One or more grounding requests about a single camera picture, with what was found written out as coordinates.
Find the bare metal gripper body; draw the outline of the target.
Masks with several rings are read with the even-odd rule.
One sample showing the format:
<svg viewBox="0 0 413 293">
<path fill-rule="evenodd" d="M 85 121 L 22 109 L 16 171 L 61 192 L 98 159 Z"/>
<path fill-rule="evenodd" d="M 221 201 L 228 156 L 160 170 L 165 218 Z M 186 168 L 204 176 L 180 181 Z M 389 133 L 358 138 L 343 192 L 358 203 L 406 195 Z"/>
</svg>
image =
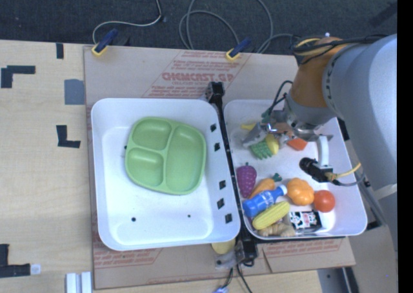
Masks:
<svg viewBox="0 0 413 293">
<path fill-rule="evenodd" d="M 320 126 L 303 123 L 294 114 L 285 110 L 275 110 L 269 116 L 269 131 L 275 134 L 287 134 L 295 136 L 305 141 L 317 141 L 321 137 L 326 137 L 327 141 L 333 138 L 331 134 L 319 134 L 316 132 Z"/>
</svg>

